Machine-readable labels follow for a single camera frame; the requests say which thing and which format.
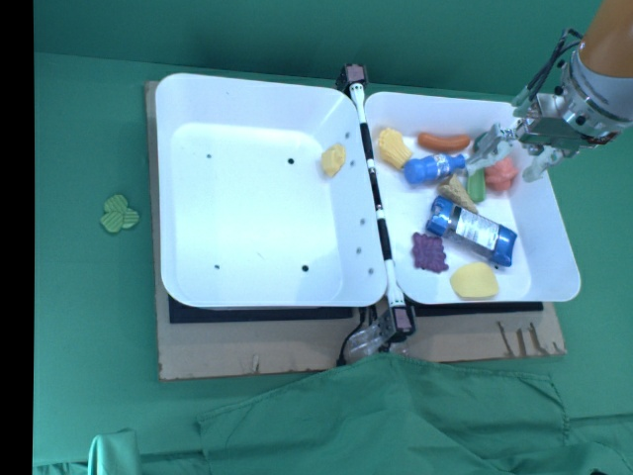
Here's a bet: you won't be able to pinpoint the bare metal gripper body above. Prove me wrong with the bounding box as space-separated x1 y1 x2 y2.
511 84 620 157

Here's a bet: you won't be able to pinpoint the salmon orange toy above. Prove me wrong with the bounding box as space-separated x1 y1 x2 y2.
483 155 519 192

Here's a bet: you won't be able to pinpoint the green toy vegetable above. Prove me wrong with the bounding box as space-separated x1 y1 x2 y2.
465 165 489 204

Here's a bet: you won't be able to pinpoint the orange toy sausage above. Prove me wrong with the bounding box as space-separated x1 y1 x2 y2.
416 132 472 153

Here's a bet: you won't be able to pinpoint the tan toy ice cream cone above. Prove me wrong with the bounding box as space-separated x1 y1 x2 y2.
436 173 480 215

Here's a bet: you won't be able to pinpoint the white plastic tray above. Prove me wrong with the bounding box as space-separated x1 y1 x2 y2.
364 91 582 306
154 72 389 310

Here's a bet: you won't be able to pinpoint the small blue bottle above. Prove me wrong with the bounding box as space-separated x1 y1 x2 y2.
403 152 469 186

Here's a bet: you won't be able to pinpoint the clear bottle with blue ends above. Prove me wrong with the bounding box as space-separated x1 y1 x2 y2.
425 195 518 268

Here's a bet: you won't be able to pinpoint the yellow toy fries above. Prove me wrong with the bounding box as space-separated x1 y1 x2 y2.
377 127 414 170

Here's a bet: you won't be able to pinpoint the purple toy grapes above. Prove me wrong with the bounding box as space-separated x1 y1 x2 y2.
410 232 450 273

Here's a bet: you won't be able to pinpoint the black and white thin rod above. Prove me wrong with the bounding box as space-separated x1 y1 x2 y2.
348 82 407 311

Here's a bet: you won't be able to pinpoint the yellow toy biscuit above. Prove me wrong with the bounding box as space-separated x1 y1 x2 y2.
319 142 347 178

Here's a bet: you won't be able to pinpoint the crumpled green cloth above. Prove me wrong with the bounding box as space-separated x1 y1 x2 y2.
33 353 633 475

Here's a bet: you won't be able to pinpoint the brown cardboard board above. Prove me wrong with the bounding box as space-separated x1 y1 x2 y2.
143 80 568 382

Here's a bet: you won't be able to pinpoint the green toy leaf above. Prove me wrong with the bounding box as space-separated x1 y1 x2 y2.
99 194 141 236

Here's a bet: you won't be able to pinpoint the black block with wires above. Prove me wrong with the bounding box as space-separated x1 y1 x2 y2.
378 306 417 343
335 63 371 93

